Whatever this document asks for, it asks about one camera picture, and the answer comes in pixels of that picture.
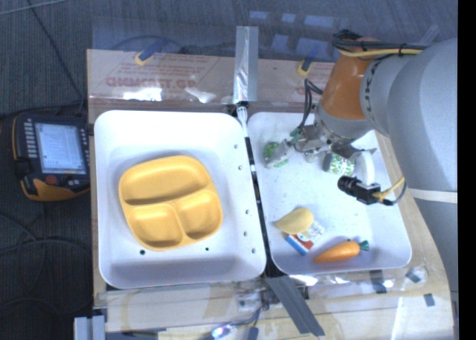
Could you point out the green and white packet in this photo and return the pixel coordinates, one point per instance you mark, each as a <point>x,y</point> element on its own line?
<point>270,149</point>

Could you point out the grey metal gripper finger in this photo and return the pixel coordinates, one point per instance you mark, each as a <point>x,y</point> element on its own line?
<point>285,149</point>
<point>315,156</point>

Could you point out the yellow divided plate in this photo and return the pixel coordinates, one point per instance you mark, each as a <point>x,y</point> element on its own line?
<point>167,201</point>

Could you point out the white red blue carton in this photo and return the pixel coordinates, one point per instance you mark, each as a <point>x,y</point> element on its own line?
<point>302,243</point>

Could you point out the green and white can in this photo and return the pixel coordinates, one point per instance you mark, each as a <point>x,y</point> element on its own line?
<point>341,166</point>

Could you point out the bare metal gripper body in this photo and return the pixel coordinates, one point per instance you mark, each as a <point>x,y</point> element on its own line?
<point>319,141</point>

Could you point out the brown cardboard board, red print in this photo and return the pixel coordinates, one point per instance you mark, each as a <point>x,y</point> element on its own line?
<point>156,78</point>

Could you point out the orange carrot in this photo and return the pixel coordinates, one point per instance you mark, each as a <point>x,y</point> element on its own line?
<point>336,252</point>

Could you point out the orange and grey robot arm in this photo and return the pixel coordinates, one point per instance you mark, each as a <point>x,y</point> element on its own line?
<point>409,100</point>

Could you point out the black cylinder on white bracket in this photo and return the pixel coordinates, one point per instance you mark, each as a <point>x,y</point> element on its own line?
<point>359,186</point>

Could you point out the white plastic tray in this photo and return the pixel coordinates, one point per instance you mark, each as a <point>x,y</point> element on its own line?
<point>156,134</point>
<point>320,197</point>

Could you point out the yellow crescent toy food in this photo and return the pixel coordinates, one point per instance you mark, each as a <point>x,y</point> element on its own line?
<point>295,220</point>

